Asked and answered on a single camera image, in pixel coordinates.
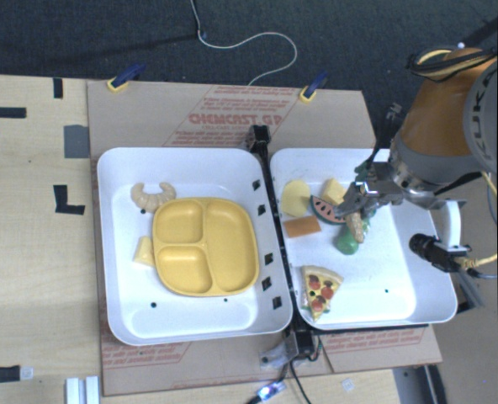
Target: toy food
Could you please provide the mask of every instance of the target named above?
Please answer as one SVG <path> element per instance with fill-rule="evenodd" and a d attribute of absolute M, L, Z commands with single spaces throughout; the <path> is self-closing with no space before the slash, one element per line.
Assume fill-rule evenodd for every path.
<path fill-rule="evenodd" d="M 353 238 L 361 244 L 365 239 L 365 231 L 363 229 L 363 219 L 361 218 L 361 213 L 359 211 L 352 212 L 351 214 L 348 214 L 345 219 Z"/>
<path fill-rule="evenodd" d="M 303 217 L 309 208 L 310 187 L 301 179 L 286 183 L 281 195 L 281 211 L 293 217 Z"/>
<path fill-rule="evenodd" d="M 305 281 L 305 296 L 313 320 L 316 322 L 331 307 L 344 278 L 334 271 L 319 266 L 303 266 L 301 273 Z"/>
<path fill-rule="evenodd" d="M 172 292 L 241 293 L 257 280 L 257 239 L 249 214 L 231 200 L 171 199 L 154 214 L 151 237 L 139 239 L 134 262 L 154 267 Z"/>
<path fill-rule="evenodd" d="M 335 216 L 333 204 L 330 204 L 321 198 L 310 196 L 310 207 L 316 216 L 326 223 L 331 225 L 339 225 L 345 221 L 344 218 Z"/>
<path fill-rule="evenodd" d="M 135 204 L 146 212 L 156 212 L 156 210 L 168 200 L 176 198 L 176 190 L 169 183 L 159 183 L 162 193 L 149 194 L 144 191 L 145 185 L 137 183 L 131 188 L 131 199 Z"/>
<path fill-rule="evenodd" d="M 133 262 L 142 263 L 143 265 L 152 266 L 154 268 L 156 267 L 154 250 L 150 237 L 139 238 L 139 244 L 137 245 L 135 255 L 133 256 Z"/>
<path fill-rule="evenodd" d="M 359 242 L 353 237 L 348 226 L 344 226 L 336 238 L 336 249 L 342 254 L 351 255 L 359 249 Z"/>
<path fill-rule="evenodd" d="M 284 229 L 291 238 L 302 237 L 303 235 L 321 231 L 318 219 L 314 215 L 287 220 L 284 222 Z"/>
<path fill-rule="evenodd" d="M 342 187 L 341 183 L 334 178 L 330 178 L 326 181 L 321 198 L 332 205 L 339 205 L 342 203 L 342 198 L 346 192 L 346 189 Z"/>

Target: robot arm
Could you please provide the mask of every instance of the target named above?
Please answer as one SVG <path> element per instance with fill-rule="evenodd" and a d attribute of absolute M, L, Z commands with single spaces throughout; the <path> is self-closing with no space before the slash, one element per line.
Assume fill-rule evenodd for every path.
<path fill-rule="evenodd" d="M 441 61 L 428 62 L 441 55 Z M 438 198 L 438 191 L 471 173 L 497 173 L 497 54 L 430 50 L 411 60 L 411 70 L 427 79 L 391 142 L 389 158 L 374 162 L 375 147 L 356 168 L 356 181 L 343 202 L 332 207 L 337 219 L 357 211 L 371 216 L 380 206 L 403 200 L 440 210 L 449 201 Z M 446 238 L 421 239 L 416 236 L 412 250 L 440 269 L 456 270 L 453 260 L 464 256 L 464 247 L 453 250 L 457 242 Z M 428 256 L 429 248 L 437 256 Z"/>

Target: black cable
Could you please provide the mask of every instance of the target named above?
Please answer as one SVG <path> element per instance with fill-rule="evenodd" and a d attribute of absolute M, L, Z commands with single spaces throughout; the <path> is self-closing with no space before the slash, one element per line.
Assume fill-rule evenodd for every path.
<path fill-rule="evenodd" d="M 410 56 L 406 68 L 409 69 L 412 74 L 419 77 L 426 77 L 434 82 L 444 82 L 449 78 L 454 77 L 457 73 L 480 66 L 481 64 L 490 61 L 498 55 L 497 48 L 493 47 L 488 50 L 480 50 L 471 54 L 457 56 L 448 60 L 430 61 L 434 57 L 441 56 L 442 54 L 446 55 L 448 52 L 454 51 L 455 49 L 458 48 L 452 46 L 442 46 L 423 51 L 417 56 Z M 422 61 L 425 56 L 433 52 L 438 52 L 440 50 L 442 52 L 435 54 L 434 57 L 428 58 L 427 60 L 429 61 Z M 447 76 L 438 79 L 433 78 L 434 76 L 441 76 L 437 74 L 438 72 L 452 70 L 453 68 L 456 68 L 456 70 L 448 72 Z"/>
<path fill-rule="evenodd" d="M 481 178 L 482 174 L 481 172 L 471 172 L 471 173 L 466 173 L 459 179 L 457 179 L 454 183 L 450 183 L 449 185 L 446 185 L 445 187 L 442 187 L 439 190 L 436 190 L 434 192 L 434 195 L 438 196 L 439 194 L 448 192 L 449 190 L 456 189 L 457 187 L 460 187 L 461 185 L 464 185 L 466 183 L 469 183 L 471 181 L 474 181 L 477 178 Z"/>
<path fill-rule="evenodd" d="M 389 147 L 389 143 L 402 126 L 404 118 L 400 115 L 402 107 L 398 104 L 393 104 L 388 108 L 385 118 L 376 125 L 376 142 L 373 150 L 367 160 L 363 163 L 365 169 L 368 169 L 374 161 L 374 158 L 382 148 Z"/>
<path fill-rule="evenodd" d="M 274 384 L 281 383 L 285 379 L 286 374 L 288 372 L 289 372 L 289 364 L 287 363 L 283 365 L 280 376 L 273 383 Z M 262 402 L 262 398 L 259 395 L 256 395 L 247 404 L 258 404 L 258 402 Z"/>
<path fill-rule="evenodd" d="M 320 352 L 322 350 L 322 340 L 320 337 L 318 337 L 318 345 L 316 347 L 316 352 L 315 352 L 315 356 L 314 357 L 310 357 L 310 356 L 307 356 L 307 359 L 310 361 L 310 362 L 315 362 L 318 357 L 320 356 Z"/>
<path fill-rule="evenodd" d="M 468 46 L 477 47 L 481 42 L 491 37 L 493 34 L 497 34 L 498 32 L 498 17 L 496 16 L 494 19 L 485 22 L 480 29 L 477 29 L 470 35 L 464 37 L 461 42 L 464 44 L 468 44 Z"/>
<path fill-rule="evenodd" d="M 477 269 L 469 268 L 467 271 L 468 275 L 473 277 L 474 279 L 497 279 L 497 274 L 483 274 L 480 273 Z"/>
<path fill-rule="evenodd" d="M 290 361 L 290 371 L 292 372 L 292 376 L 294 377 L 294 379 L 296 380 L 296 383 L 298 384 L 298 387 L 299 387 L 299 391 L 301 392 L 301 394 L 303 395 L 303 398 L 307 401 L 307 404 L 311 404 L 310 403 L 310 400 L 309 400 L 309 397 L 305 394 L 305 391 L 303 389 L 303 386 L 301 385 L 301 383 L 299 382 L 299 379 L 298 379 L 298 376 L 296 375 L 296 371 L 294 369 L 294 360 L 291 360 Z"/>

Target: wooden table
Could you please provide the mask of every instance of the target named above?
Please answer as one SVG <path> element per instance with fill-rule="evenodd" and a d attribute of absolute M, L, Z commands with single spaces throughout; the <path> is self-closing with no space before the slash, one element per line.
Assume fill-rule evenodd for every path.
<path fill-rule="evenodd" d="M 64 127 L 87 126 L 86 81 L 0 76 L 0 108 L 26 108 L 26 118 L 0 118 L 0 367 L 29 366 L 32 380 L 0 383 L 0 403 L 64 402 L 65 379 L 100 375 L 98 295 L 90 161 L 65 158 Z M 55 185 L 69 205 L 56 211 Z M 347 391 L 344 380 L 354 389 Z M 304 402 L 293 380 L 278 402 Z M 105 403 L 244 403 L 261 384 L 220 385 L 134 396 Z M 313 402 L 400 402 L 390 369 L 302 379 Z"/>

